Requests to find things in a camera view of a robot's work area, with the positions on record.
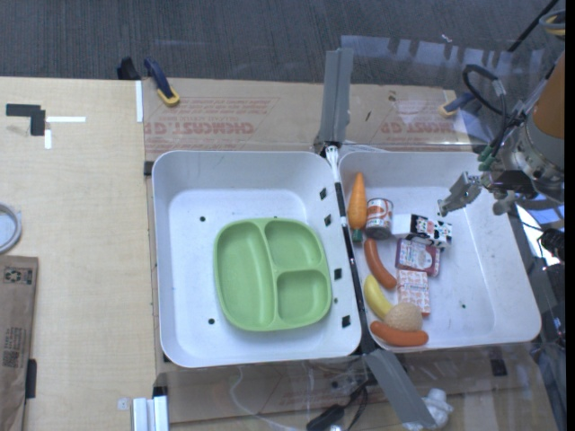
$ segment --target white cable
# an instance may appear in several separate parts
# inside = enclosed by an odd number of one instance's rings
[[[12,219],[15,227],[14,232],[8,241],[4,244],[0,243],[0,254],[4,254],[5,252],[8,252],[20,239],[20,236],[22,235],[22,222],[20,221],[18,214],[16,214],[16,211],[2,202],[0,202],[0,212],[8,214],[8,217]]]

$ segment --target brown paper bag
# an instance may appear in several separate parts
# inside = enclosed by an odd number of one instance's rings
[[[38,259],[0,255],[0,430],[21,431]]]

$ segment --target white plastic tray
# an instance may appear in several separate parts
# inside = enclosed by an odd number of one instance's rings
[[[367,199],[388,198],[394,213],[419,214],[453,225],[453,245],[441,255],[437,277],[429,278],[431,314],[423,329],[429,342],[423,347],[381,347],[395,352],[421,351],[473,345],[523,342],[541,329],[541,316],[506,215],[494,215],[494,197],[486,190],[468,207],[438,214],[438,200],[462,171],[477,173],[477,155],[463,152],[396,153],[356,152],[340,161],[341,184],[346,201],[356,172],[363,172]],[[379,254],[395,274],[396,240],[379,242]],[[354,247],[358,273],[369,274],[361,246]],[[392,303],[395,290],[382,288]],[[376,316],[369,311],[367,320]]]
[[[358,307],[334,180],[323,158],[308,152],[177,151],[156,160],[152,181],[160,339],[175,364],[316,359],[357,348]],[[319,235],[332,277],[332,307],[303,328],[241,330],[226,320],[217,299],[214,241],[233,221],[273,216],[305,222]]]

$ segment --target dark floor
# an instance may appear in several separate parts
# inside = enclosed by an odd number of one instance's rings
[[[151,56],[171,77],[319,84],[325,51],[351,47],[353,83],[462,92],[464,66],[478,64],[515,104],[564,50],[536,26],[509,52],[550,1],[0,0],[0,76],[115,79],[122,58],[143,75]],[[564,315],[564,268],[559,283]]]

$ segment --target green plate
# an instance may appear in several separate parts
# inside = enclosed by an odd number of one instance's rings
[[[217,297],[244,330],[283,330],[319,321],[332,304],[323,246],[306,224],[256,218],[226,225],[214,247]]]

